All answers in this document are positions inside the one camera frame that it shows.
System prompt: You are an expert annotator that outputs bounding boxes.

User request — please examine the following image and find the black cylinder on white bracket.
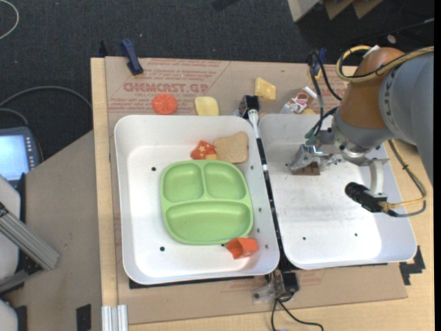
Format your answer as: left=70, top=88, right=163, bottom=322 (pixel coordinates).
left=345, top=159, right=389, bottom=214

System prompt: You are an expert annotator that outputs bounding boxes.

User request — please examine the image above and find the round orange slice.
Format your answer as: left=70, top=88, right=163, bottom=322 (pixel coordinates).
left=151, top=92, right=179, bottom=116

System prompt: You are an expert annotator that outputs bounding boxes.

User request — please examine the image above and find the pale yellow toy slice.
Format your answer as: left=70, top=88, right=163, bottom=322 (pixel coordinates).
left=194, top=95, right=221, bottom=117

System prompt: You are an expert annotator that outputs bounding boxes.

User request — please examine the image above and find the thin black and white rod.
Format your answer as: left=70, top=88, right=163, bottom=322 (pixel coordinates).
left=247, top=109, right=287, bottom=272

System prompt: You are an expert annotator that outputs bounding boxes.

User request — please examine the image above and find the brown chocolate bar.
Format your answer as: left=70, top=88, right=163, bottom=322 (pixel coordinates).
left=292, top=162, right=321, bottom=177

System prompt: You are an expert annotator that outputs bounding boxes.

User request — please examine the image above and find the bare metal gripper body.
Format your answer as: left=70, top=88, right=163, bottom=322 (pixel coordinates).
left=302, top=128, right=380, bottom=167

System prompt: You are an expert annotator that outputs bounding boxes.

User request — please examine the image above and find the white plastic tray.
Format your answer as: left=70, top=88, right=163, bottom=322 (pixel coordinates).
left=113, top=114, right=281, bottom=285
left=258, top=112, right=418, bottom=270

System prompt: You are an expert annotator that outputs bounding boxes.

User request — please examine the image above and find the green divided plate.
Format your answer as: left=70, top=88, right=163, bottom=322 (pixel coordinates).
left=159, top=159, right=254, bottom=246

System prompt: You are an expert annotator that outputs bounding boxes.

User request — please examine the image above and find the brown cardboard board red print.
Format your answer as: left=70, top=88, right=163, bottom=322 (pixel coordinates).
left=104, top=56, right=409, bottom=325

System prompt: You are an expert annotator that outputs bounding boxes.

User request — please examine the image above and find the orange carton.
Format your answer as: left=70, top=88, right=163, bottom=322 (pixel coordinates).
left=225, top=237, right=259, bottom=260

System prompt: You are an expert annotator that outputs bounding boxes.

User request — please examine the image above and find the red toy piece with star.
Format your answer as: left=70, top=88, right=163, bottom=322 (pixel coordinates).
left=189, top=140, right=218, bottom=161

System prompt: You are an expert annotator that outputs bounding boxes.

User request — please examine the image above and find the yellow cheese wedge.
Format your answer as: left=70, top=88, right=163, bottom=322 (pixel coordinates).
left=254, top=77, right=277, bottom=101

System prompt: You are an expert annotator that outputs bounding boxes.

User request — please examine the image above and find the tan bread slice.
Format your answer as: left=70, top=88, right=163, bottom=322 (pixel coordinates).
left=214, top=131, right=250, bottom=165

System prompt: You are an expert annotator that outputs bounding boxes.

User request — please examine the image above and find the white and brown milk carton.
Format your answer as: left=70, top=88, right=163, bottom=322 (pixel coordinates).
left=279, top=86, right=318, bottom=115

